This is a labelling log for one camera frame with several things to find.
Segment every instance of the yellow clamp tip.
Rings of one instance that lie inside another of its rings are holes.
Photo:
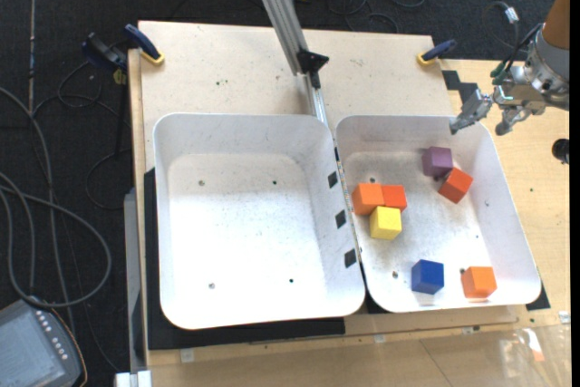
[[[151,55],[149,55],[148,53],[145,53],[143,51],[141,51],[141,56],[145,60],[147,60],[150,63],[153,63],[156,66],[159,66],[165,60],[165,55],[163,53],[161,53],[161,52],[159,52],[159,57],[157,59],[153,58]]]
[[[423,57],[422,56],[423,56],[422,53],[418,53],[417,54],[417,62],[421,66],[429,66],[431,64],[434,64],[437,61],[437,57],[431,58],[430,60],[423,60]]]

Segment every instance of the orange cube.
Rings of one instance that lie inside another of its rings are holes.
[[[439,193],[452,202],[459,203],[465,197],[465,194],[468,193],[472,182],[473,178],[468,173],[461,171],[459,168],[453,168],[441,185]]]
[[[385,207],[398,208],[401,212],[407,207],[407,196],[405,195],[405,187],[401,185],[383,185],[382,198]]]
[[[461,275],[461,283],[467,298],[487,298],[498,288],[491,266],[470,266]]]
[[[356,215],[370,215],[375,208],[384,207],[381,184],[360,183],[351,195]]]

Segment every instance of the purple cube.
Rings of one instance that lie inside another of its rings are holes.
[[[453,169],[451,149],[429,147],[422,156],[423,173],[433,178],[443,178]]]

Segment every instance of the metal stand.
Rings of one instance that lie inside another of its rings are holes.
[[[328,61],[328,58],[308,50],[292,0],[262,1],[278,40],[282,45],[286,60],[290,64],[292,73],[304,74],[313,115],[328,125],[318,78],[318,70]]]

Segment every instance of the clamp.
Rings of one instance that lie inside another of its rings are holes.
[[[156,66],[165,60],[165,55],[161,53],[150,39],[132,24],[127,24],[123,30],[125,36],[133,41],[141,49],[141,56]],[[121,136],[123,127],[123,117],[127,107],[127,54],[119,50],[116,46],[111,47],[105,44],[96,33],[90,33],[82,43],[82,53],[87,62],[95,68],[102,68],[112,72],[113,80],[122,85],[121,102],[119,108],[119,121],[117,124],[117,142],[115,146],[115,156],[121,151]]]
[[[419,62],[421,66],[429,66],[434,64],[439,57],[441,57],[444,53],[451,52],[456,46],[457,42],[455,42],[454,39],[445,41],[444,43],[436,45],[425,53],[419,53],[417,55],[417,62]]]

